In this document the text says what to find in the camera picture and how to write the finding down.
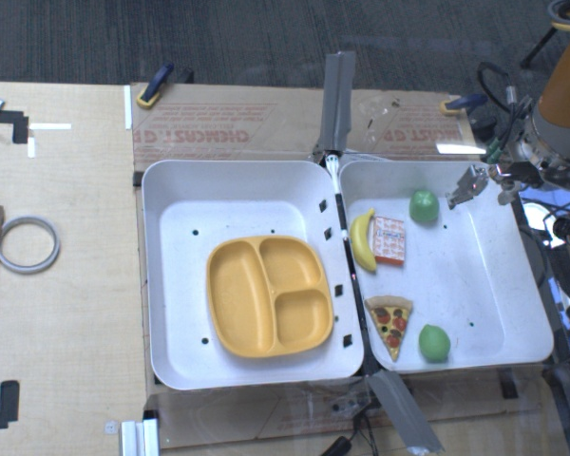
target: toy pizza slice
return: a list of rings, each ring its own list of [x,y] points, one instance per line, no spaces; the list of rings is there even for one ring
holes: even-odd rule
[[[408,326],[411,301],[398,295],[378,295],[366,299],[364,303],[390,358],[397,361]]]

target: toy banana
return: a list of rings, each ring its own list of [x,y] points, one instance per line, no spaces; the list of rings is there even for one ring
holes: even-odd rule
[[[368,229],[374,213],[374,209],[370,208],[367,213],[356,217],[351,224],[352,256],[361,267],[370,272],[376,270],[376,258],[368,244]]]

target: green ball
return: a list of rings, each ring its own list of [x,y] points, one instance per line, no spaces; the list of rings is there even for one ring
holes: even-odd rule
[[[450,342],[447,333],[439,326],[426,324],[418,337],[420,353],[430,362],[446,361]]]
[[[416,191],[409,202],[409,215],[416,221],[434,221],[439,215],[439,200],[426,189]]]

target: yellow divided plate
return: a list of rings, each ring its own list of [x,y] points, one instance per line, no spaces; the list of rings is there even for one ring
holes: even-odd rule
[[[209,309],[219,340],[260,358],[320,345],[333,327],[323,265],[295,237],[243,237],[221,243],[207,262]]]

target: dark floor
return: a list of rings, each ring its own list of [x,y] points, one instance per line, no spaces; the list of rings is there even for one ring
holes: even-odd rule
[[[126,84],[166,61],[197,83],[322,87],[325,54],[354,49],[354,87],[467,94],[477,65],[537,98],[570,34],[529,70],[553,0],[0,0],[0,81]]]

